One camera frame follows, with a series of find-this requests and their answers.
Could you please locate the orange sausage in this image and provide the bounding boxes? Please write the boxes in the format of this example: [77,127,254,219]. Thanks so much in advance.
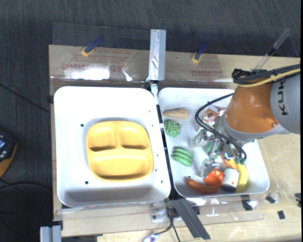
[186,176,218,195]

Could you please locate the yellow divided plate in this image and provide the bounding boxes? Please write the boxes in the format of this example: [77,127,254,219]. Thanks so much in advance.
[85,120,154,183]

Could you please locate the green toy vegetable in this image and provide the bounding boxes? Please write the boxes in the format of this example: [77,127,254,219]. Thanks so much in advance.
[205,140,219,156]

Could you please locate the tan corn cob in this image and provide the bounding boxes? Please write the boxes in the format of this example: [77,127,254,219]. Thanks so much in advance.
[163,108,190,120]

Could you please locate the brown cardboard board red print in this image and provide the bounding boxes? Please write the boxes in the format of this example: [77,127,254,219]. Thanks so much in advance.
[48,44,278,236]

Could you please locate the green grapes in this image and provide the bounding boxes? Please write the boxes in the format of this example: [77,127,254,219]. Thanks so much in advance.
[164,119,181,138]

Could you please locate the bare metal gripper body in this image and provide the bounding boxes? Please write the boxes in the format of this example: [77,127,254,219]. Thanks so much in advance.
[204,115,233,165]

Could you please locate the green pea pods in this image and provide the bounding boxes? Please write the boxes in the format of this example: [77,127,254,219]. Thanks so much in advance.
[171,147,193,167]

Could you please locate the white plastic tray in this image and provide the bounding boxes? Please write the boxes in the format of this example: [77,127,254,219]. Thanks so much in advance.
[53,85,172,208]
[157,87,270,199]

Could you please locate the black block with thin wires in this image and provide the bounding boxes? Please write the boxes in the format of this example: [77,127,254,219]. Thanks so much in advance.
[166,206,179,218]

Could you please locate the orange carrot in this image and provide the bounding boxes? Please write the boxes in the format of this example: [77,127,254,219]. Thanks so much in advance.
[223,157,240,170]

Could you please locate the yellow banana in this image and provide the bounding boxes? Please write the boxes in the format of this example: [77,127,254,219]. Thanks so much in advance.
[235,160,249,193]

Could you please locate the white can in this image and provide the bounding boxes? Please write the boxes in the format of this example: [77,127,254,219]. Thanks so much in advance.
[220,167,240,193]

